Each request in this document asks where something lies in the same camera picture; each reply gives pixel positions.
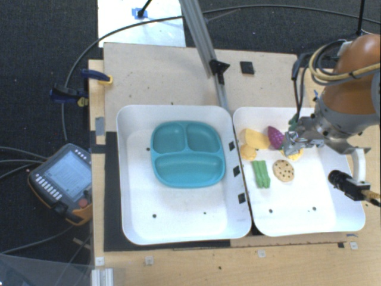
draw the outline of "teal divided plate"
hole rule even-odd
[[[151,136],[156,177],[176,188],[216,184],[225,174],[225,158],[216,130],[201,122],[163,123]]]

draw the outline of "wooden table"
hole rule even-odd
[[[263,87],[261,80],[273,76],[277,69],[281,72],[287,71],[283,75],[289,80],[292,61],[295,59],[292,55],[285,54],[217,50],[217,56],[228,57],[232,54],[242,54],[245,58],[254,56],[253,58],[259,61],[260,66],[257,69],[259,82],[256,84],[260,88]],[[104,62],[90,60],[89,67],[103,71]],[[229,84],[234,78],[230,74],[227,77],[229,79],[226,79],[226,83]],[[265,87],[268,97],[276,92],[278,94],[282,92],[276,83],[272,81],[271,86],[268,84]],[[321,88],[309,79],[305,83],[307,98],[311,103],[313,90],[321,92]],[[237,86],[239,84],[234,88],[227,86],[228,95],[229,92],[236,92],[233,89],[238,88]],[[95,80],[89,82],[92,132],[96,131],[96,120],[105,116],[105,88],[108,87],[98,84]],[[233,109],[239,107],[239,97],[233,94],[229,104]],[[105,144],[105,137],[101,131],[97,132],[95,139],[96,144]],[[362,136],[352,138],[351,143],[372,147],[366,155],[367,180],[373,184],[374,191],[380,192],[378,126],[368,128]],[[366,214],[365,227],[354,234],[333,234],[332,240],[319,240],[319,234],[311,234],[307,237],[286,237],[283,241],[278,239],[279,241],[273,242],[270,238],[264,237],[257,242],[254,241],[254,244],[252,241],[245,242],[247,239],[244,238],[239,244],[232,245],[237,247],[229,248],[149,250],[147,247],[147,251],[104,252],[104,166],[105,155],[92,154],[94,256],[99,268],[114,268],[114,285],[358,286],[377,285],[381,280],[380,209],[365,202],[363,204]],[[338,247],[338,241],[344,242],[344,248]],[[355,242],[358,248],[351,248],[350,242]],[[148,259],[153,257],[153,265],[146,264],[146,257]]]

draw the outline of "purple toy food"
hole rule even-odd
[[[269,126],[267,128],[267,136],[270,140],[271,145],[276,149],[279,150],[282,147],[284,134],[282,134],[279,130],[276,128]]]

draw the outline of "white tray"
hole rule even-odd
[[[305,108],[301,116],[311,113],[312,108]],[[285,132],[288,120],[294,114],[294,108],[242,107],[234,113],[233,122],[238,138],[246,128],[267,134],[269,125]],[[273,174],[273,163],[286,159],[279,151],[259,150],[255,159],[266,161],[271,179],[269,189],[258,188],[251,162],[242,160],[254,223],[263,234],[276,237],[357,231],[364,226],[365,214],[361,203],[344,196],[327,180],[334,169],[351,174],[345,156],[327,146],[305,149],[302,158],[290,161],[295,169],[295,178],[287,183]]]
[[[220,182],[184,189],[166,186],[155,177],[151,135],[161,123],[176,120],[207,123],[220,135],[226,160]],[[242,174],[233,174],[239,156],[237,148],[229,148],[236,142],[227,111],[217,106],[130,105],[118,112],[117,135],[122,226],[131,242],[223,240],[249,232],[251,215]]]

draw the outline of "black floor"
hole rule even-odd
[[[366,0],[364,17],[380,21],[380,1]],[[202,10],[256,5],[222,18],[207,15],[216,48],[300,54],[339,38],[353,38],[357,19],[318,8],[357,16],[360,0],[199,0]],[[258,5],[276,5],[259,7]],[[363,29],[380,33],[380,25],[364,21]],[[53,84],[63,84],[71,65],[97,38],[97,0],[0,0],[0,146],[51,156],[63,144],[60,105],[49,100]],[[187,45],[192,46],[186,32]],[[94,49],[82,60],[101,58]],[[70,81],[83,86],[79,72]],[[69,141],[89,147],[87,109],[68,105]],[[0,151],[0,160],[26,158]],[[19,164],[0,164],[0,176]],[[24,170],[0,180],[0,251],[55,235],[69,224],[58,218],[27,187]],[[68,262],[85,239],[88,224],[38,247],[14,253],[35,259]],[[75,263],[89,261],[81,251]]]

